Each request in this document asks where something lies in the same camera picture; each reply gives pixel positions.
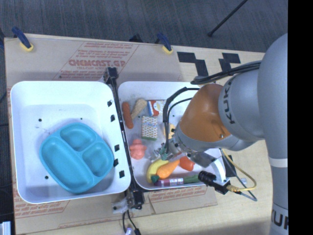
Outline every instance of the white plastic tray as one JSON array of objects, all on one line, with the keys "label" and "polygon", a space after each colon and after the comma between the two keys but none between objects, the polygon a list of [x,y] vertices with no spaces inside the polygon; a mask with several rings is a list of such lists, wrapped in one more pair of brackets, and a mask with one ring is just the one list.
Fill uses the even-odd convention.
[{"label": "white plastic tray", "polygon": [[[17,189],[26,202],[38,204],[113,194],[129,187],[131,177],[115,102],[106,84],[19,82],[11,90],[11,108]],[[118,161],[100,183],[81,194],[63,189],[48,174],[39,158],[41,143],[73,122],[92,128],[109,145]]]},{"label": "white plastic tray", "polygon": [[[169,98],[172,94],[174,94],[179,89],[187,87],[187,88],[199,88],[197,85],[191,85],[187,82],[125,82],[122,83],[118,88],[118,95],[120,104],[122,102],[127,101],[130,104],[130,108],[132,109],[135,105],[135,102],[139,98],[143,98],[145,100],[163,100]],[[196,93],[193,91],[186,91],[180,94],[175,98],[175,100],[170,104],[173,105],[175,102],[178,102],[183,99],[187,99],[192,97]],[[171,110],[171,115],[169,122],[174,126],[177,125],[179,120],[181,119],[186,107],[188,106],[189,101],[180,103],[176,105]],[[132,144],[134,139],[141,138],[141,117],[149,116],[148,108],[146,107],[138,117],[133,120],[134,127],[133,129],[126,129],[126,138],[129,145]],[[200,186],[204,185],[204,183],[192,183],[185,184],[180,186],[171,186],[171,187],[157,187],[153,184],[147,182],[146,172],[151,163],[149,160],[149,156],[151,152],[161,147],[161,144],[165,142],[164,135],[164,124],[163,124],[163,115],[159,115],[157,117],[157,128],[158,128],[158,138],[156,141],[149,141],[142,139],[142,143],[147,146],[147,150],[145,152],[144,158],[140,160],[136,160],[131,158],[132,167],[134,170],[134,178],[136,182],[142,188],[146,190],[157,190],[157,189],[165,189],[165,188],[182,188],[182,187],[191,187],[191,186]],[[215,158],[219,158],[221,156],[221,152],[219,149],[209,149],[206,153],[212,155]],[[203,168],[200,165],[195,164],[193,171],[189,172],[187,170],[182,169],[181,167],[177,167],[175,171],[171,174],[171,177],[185,177],[192,176],[198,174],[200,171],[205,170],[208,172],[214,173],[213,168],[211,166],[207,168]]]}]

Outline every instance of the gray carpet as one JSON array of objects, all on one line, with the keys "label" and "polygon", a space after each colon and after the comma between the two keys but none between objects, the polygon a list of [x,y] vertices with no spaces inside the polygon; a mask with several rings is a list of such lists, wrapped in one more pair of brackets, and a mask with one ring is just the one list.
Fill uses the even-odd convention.
[{"label": "gray carpet", "polygon": [[[5,36],[25,33],[265,52],[288,31],[288,0],[248,0],[212,37],[207,33],[243,0],[0,0]],[[0,96],[5,93],[0,53]],[[0,223],[13,220],[6,100],[0,102]]]}]

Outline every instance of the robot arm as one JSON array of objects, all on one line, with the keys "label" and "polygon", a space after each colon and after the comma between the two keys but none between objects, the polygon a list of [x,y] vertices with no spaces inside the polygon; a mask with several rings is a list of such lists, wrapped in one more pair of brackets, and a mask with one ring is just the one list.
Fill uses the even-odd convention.
[{"label": "robot arm", "polygon": [[166,159],[187,154],[206,168],[204,151],[239,151],[265,140],[273,179],[270,235],[288,234],[287,34],[265,53],[258,70],[239,73],[224,86],[207,84],[191,99],[168,144]]}]

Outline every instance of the blue divided dish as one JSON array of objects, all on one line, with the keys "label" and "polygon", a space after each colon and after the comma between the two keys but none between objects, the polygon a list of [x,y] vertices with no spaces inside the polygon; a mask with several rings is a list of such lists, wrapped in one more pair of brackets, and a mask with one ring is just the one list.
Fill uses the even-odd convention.
[{"label": "blue divided dish", "polygon": [[54,180],[72,193],[98,184],[112,169],[114,156],[89,126],[72,123],[51,134],[40,146],[40,160]]}]

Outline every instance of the beige table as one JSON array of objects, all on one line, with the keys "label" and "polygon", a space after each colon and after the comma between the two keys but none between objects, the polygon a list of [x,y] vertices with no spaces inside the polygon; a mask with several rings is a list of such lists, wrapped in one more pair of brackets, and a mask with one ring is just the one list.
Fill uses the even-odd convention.
[{"label": "beige table", "polygon": [[[223,53],[238,55],[241,64],[261,60],[264,55],[256,52],[173,46],[174,52],[169,56],[162,52],[159,45],[154,44],[130,44],[128,42],[60,38],[32,34],[27,34],[27,36],[35,43],[34,53],[31,54],[33,55],[31,58],[28,58],[27,53],[19,47],[18,39],[6,39],[5,41],[8,92],[19,81],[57,80],[60,79],[60,74],[64,71],[73,73],[75,70],[72,69],[73,67],[69,65],[69,62],[75,55],[78,57],[82,54],[81,42],[112,44],[115,46],[130,45],[128,51],[124,52],[122,58],[118,59],[119,62],[114,56],[106,57],[107,62],[111,61],[113,65],[120,65],[118,71],[123,71],[120,73],[120,83],[127,81],[130,77],[134,79],[132,77],[134,73],[140,74],[136,77],[137,81],[191,81],[197,75],[196,66],[194,63],[180,62],[178,59],[179,52],[194,53],[197,60],[204,60],[210,75],[221,71],[220,59],[224,58]],[[64,46],[64,43],[68,45],[66,50],[70,54],[60,50],[60,46]],[[239,64],[231,64],[231,67],[234,68],[237,65]],[[96,73],[93,79],[101,79],[103,71],[100,69],[100,72]],[[224,84],[226,80],[223,79],[217,83]],[[172,199],[167,205],[167,207],[173,208],[173,211],[170,212],[162,210],[166,208],[165,206],[147,204],[143,206],[143,210],[133,210],[131,212],[132,220],[141,233],[143,235],[268,234],[272,205],[272,180],[265,142],[259,141],[239,152],[227,150],[226,152],[232,155],[238,166],[256,180],[258,185],[253,194],[257,197],[257,202],[231,192],[221,195],[208,188],[208,190],[203,191],[205,194],[201,196],[192,195],[190,198]],[[12,150],[11,153],[13,158],[13,181],[15,182],[14,151]],[[234,185],[239,185],[236,179],[232,179],[231,182]],[[123,197],[122,194],[103,198],[87,198],[76,201],[73,207],[71,207],[73,201],[55,203],[54,206],[45,207],[42,205],[30,206],[23,202],[16,191],[16,184],[14,184],[14,193],[15,221],[18,234],[124,234],[121,215],[112,215],[112,211],[109,210],[111,202],[119,201]],[[151,202],[150,200],[151,197],[148,196],[147,202]],[[187,207],[179,209],[179,205],[183,205],[184,201]],[[90,206],[94,212],[87,211]],[[101,212],[104,213],[102,216],[95,215],[95,213],[99,214]],[[60,222],[60,215],[64,219],[63,222]],[[125,223],[131,226],[128,219]]]}]

